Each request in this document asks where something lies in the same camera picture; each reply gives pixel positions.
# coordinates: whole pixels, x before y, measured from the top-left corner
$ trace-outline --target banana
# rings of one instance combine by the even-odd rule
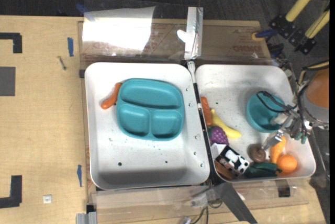
[[[216,115],[215,110],[211,109],[210,110],[211,113],[211,119],[212,119],[212,126],[218,126],[221,127],[223,129],[223,131],[226,133],[228,138],[239,138],[242,136],[242,134],[239,131],[236,131],[234,129],[231,129],[230,127],[226,126],[222,120],[219,118],[219,116]]]

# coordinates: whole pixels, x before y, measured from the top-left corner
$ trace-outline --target light wood surface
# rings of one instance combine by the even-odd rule
[[[11,175],[23,176],[23,202],[19,207],[0,209],[0,223],[75,223],[76,214],[86,211],[78,46],[78,22],[82,20],[0,16],[0,32],[23,36],[22,54],[13,54],[12,41],[0,40],[0,66],[16,67],[16,95],[0,97],[0,197],[9,196]],[[69,56],[67,37],[74,40],[74,57]],[[82,166],[82,187],[78,165]],[[315,190],[307,184],[305,193],[307,204],[252,213],[259,223],[325,223]],[[52,203],[44,204],[43,195],[48,194]],[[209,223],[234,221],[232,213],[209,217]],[[180,223],[180,219],[145,223]]]

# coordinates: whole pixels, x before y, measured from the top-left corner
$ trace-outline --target orange fruit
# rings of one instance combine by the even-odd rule
[[[277,168],[282,170],[284,174],[291,173],[297,168],[297,160],[292,155],[282,155],[278,158]]]

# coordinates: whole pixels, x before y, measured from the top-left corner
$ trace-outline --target gray square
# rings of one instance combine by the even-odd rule
[[[0,96],[15,96],[15,67],[0,67]]]

